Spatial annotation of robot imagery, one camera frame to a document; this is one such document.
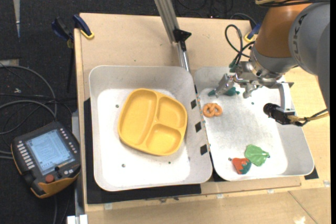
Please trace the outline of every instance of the red button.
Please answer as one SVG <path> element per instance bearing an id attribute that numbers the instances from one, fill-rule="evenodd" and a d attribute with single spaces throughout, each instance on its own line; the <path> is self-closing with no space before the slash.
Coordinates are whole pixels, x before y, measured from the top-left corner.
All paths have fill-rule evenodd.
<path id="1" fill-rule="evenodd" d="M 53 175 L 47 175 L 46 176 L 46 183 L 54 182 L 55 178 Z"/>

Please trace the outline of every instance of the black floor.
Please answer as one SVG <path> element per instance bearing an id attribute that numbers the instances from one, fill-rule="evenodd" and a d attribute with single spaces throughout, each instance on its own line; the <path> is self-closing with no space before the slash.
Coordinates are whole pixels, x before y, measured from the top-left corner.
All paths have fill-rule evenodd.
<path id="1" fill-rule="evenodd" d="M 256 6 L 254 0 L 175 0 L 174 7 L 176 14 L 183 17 L 231 18 L 236 13 L 243 13 L 256 22 L 261 22 L 267 11 Z M 57 99 L 63 103 L 59 105 L 58 120 L 69 127 L 71 127 L 71 114 L 67 107 L 70 111 L 76 110 L 74 77 L 70 91 L 66 91 L 71 51 L 66 43 L 53 33 L 51 22 L 57 16 L 61 16 L 66 24 L 73 28 L 72 15 L 79 12 L 158 15 L 154 0 L 20 0 L 18 38 L 11 0 L 0 1 L 0 12 L 2 18 L 0 59 L 4 59 L 3 56 L 18 55 L 21 66 L 42 75 L 50 83 Z M 18 97 L 8 96 L 17 91 L 20 91 L 21 95 L 50 96 L 49 89 L 39 77 L 25 70 L 8 70 L 0 66 L 0 106 L 9 101 L 21 100 Z M 31 105 L 1 109 L 0 132 L 20 124 L 33 109 L 35 107 Z M 43 109 L 36 111 L 18 129 L 1 135 L 0 151 L 8 151 L 8 144 L 14 137 L 37 129 L 51 120 L 52 118 Z M 0 169 L 2 175 L 0 223 L 52 223 L 54 198 L 43 200 L 36 198 L 27 189 L 13 161 L 0 159 Z M 57 195 L 56 223 L 65 223 L 65 216 L 75 214 L 72 191 L 71 186 Z"/>

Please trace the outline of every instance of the white tray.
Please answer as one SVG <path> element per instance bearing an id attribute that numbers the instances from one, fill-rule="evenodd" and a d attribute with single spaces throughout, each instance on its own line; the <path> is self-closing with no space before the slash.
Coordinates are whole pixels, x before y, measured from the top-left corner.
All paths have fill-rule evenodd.
<path id="1" fill-rule="evenodd" d="M 314 162 L 302 128 L 281 125 L 263 111 L 266 103 L 280 104 L 279 91 L 263 87 L 244 99 L 244 89 L 235 85 L 240 94 L 209 97 L 208 93 L 218 86 L 225 73 L 229 73 L 229 68 L 206 67 L 195 73 L 201 108 L 206 103 L 218 103 L 223 108 L 219 117 L 204 117 L 217 174 L 228 181 L 310 174 Z M 229 158 L 244 158 L 249 144 L 261 147 L 270 158 L 261 166 L 252 164 L 247 174 L 240 175 Z"/>
<path id="2" fill-rule="evenodd" d="M 146 187 L 200 184 L 212 174 L 204 128 L 189 72 L 181 67 L 98 66 L 89 76 L 93 170 L 97 184 L 107 191 Z M 187 131 L 177 152 L 154 156 L 123 144 L 118 135 L 118 118 L 127 96 L 134 89 L 148 88 L 180 101 L 188 113 Z"/>

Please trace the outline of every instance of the device screen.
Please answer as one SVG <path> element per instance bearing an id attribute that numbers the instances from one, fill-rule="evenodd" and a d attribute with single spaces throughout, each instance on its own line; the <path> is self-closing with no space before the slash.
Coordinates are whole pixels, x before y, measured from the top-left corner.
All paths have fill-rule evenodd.
<path id="1" fill-rule="evenodd" d="M 64 162 L 75 160 L 71 151 L 66 148 L 57 130 L 35 137 L 27 141 L 42 175 L 46 175 Z"/>

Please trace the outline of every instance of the wooden surface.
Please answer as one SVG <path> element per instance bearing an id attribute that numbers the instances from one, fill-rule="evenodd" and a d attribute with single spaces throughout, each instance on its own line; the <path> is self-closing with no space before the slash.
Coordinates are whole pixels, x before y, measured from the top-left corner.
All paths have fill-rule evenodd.
<path id="1" fill-rule="evenodd" d="M 87 40 L 75 29 L 81 152 L 85 152 L 83 101 L 89 98 L 88 78 L 92 68 L 99 65 L 179 66 L 179 61 L 159 17 L 107 14 L 81 14 L 81 17 L 95 33 L 94 39 Z M 249 22 L 244 20 L 179 18 L 178 22 L 182 30 L 192 33 L 186 41 L 192 74 L 203 66 L 228 66 L 236 56 L 225 40 L 227 25 L 236 25 L 243 35 L 250 30 Z M 238 47 L 235 31 L 231 29 L 228 33 L 231 42 Z M 314 76 L 296 68 L 286 74 L 286 80 L 295 82 L 291 93 L 299 116 L 311 116 L 326 107 Z M 330 119 L 310 122 L 303 131 L 318 179 L 283 177 L 219 183 L 210 180 L 201 184 L 202 195 L 199 196 L 104 206 L 86 204 L 84 177 L 84 209 L 89 223 L 301 223 L 303 218 L 306 221 L 302 223 L 329 223 L 331 199 L 330 188 L 326 186 L 331 179 Z M 81 160 L 85 174 L 84 155 Z"/>

